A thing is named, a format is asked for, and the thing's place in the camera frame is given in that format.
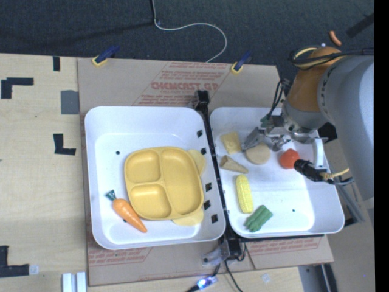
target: white tray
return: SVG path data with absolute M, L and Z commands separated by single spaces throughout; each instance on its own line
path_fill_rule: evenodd
M 269 110 L 218 108 L 211 113 L 210 124 L 218 163 L 227 155 L 220 136 L 236 131 L 243 142 L 260 125 L 260 119 Z M 242 213 L 238 204 L 235 178 L 239 173 L 219 168 L 229 221 L 238 235 L 244 238 L 287 237 L 330 234 L 343 228 L 344 214 L 334 185 L 310 181 L 294 169 L 286 170 L 279 165 L 279 155 L 288 148 L 297 150 L 304 160 L 314 159 L 313 146 L 298 142 L 287 143 L 278 153 L 272 152 L 270 160 L 264 165 L 250 163 L 244 153 L 230 155 L 249 169 L 246 176 L 254 209 L 263 204 L 273 213 L 273 217 L 258 232 L 249 232 L 243 225 L 249 214 Z M 325 157 L 324 166 L 328 167 Z
M 127 249 L 211 241 L 222 236 L 224 213 L 204 122 L 196 111 L 181 107 L 102 106 L 87 113 L 85 132 L 92 232 L 99 245 Z M 162 146 L 199 151 L 205 148 L 207 166 L 201 182 L 207 206 L 199 225 L 143 220 L 148 229 L 144 234 L 123 222 L 105 194 L 113 189 L 117 198 L 128 200 L 123 173 L 126 157 L 136 150 Z

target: white cable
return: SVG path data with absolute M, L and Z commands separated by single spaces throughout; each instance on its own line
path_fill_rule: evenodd
M 184 26 L 181 26 L 181 27 L 177 27 L 177 28 L 164 28 L 164 27 L 161 27 L 160 25 L 158 25 L 157 23 L 157 15 L 156 15 L 156 8 L 155 8 L 155 4 L 154 4 L 154 0 L 151 0 L 151 3 L 153 5 L 153 12 L 154 12 L 154 25 L 160 29 L 160 30 L 165 30 L 165 31 L 174 31 L 174 30 L 180 30 L 180 29 L 184 29 L 184 28 L 188 28 L 188 27 L 191 27 L 191 26 L 209 26 L 209 27 L 212 27 L 212 28 L 215 28 L 217 29 L 222 35 L 223 35 L 223 38 L 224 38 L 224 47 L 222 49 L 222 51 L 220 51 L 218 54 L 216 54 L 214 57 L 210 58 L 209 60 L 206 61 L 206 63 L 209 63 L 211 62 L 212 60 L 214 60 L 216 57 L 220 56 L 224 51 L 225 49 L 227 48 L 227 36 L 225 35 L 225 33 L 219 28 L 219 27 L 216 27 L 215 25 L 212 25 L 212 24 L 209 24 L 209 23 L 193 23 L 193 24 L 188 24 L 188 25 L 184 25 Z

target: blue clamp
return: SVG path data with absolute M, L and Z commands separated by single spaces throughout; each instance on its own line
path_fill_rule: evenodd
M 248 63 L 251 61 L 251 52 L 250 51 L 247 51 L 243 56 L 242 58 L 235 62 L 232 66 L 231 66 L 231 72 L 234 74 L 234 75 L 237 75 L 241 72 L 242 68 L 243 68 L 243 64 L 245 63 Z
M 119 46 L 111 46 L 110 48 L 106 49 L 99 56 L 96 56 L 92 59 L 93 65 L 95 65 L 96 67 L 100 67 L 101 65 L 105 64 L 107 62 L 107 58 L 114 57 L 115 54 L 119 51 L 119 49 Z

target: toy carrot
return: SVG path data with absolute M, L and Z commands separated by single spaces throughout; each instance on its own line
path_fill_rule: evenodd
M 105 196 L 112 200 L 112 208 L 122 219 L 141 232 L 147 232 L 147 228 L 142 223 L 139 216 L 136 214 L 133 207 L 131 207 L 127 200 L 116 198 L 115 192 L 113 190 L 111 190 Z

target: yellow corn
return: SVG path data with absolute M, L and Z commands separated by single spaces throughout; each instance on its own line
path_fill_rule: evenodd
M 236 192 L 238 194 L 239 206 L 243 213 L 251 213 L 254 210 L 253 198 L 249 180 L 246 175 L 236 177 Z

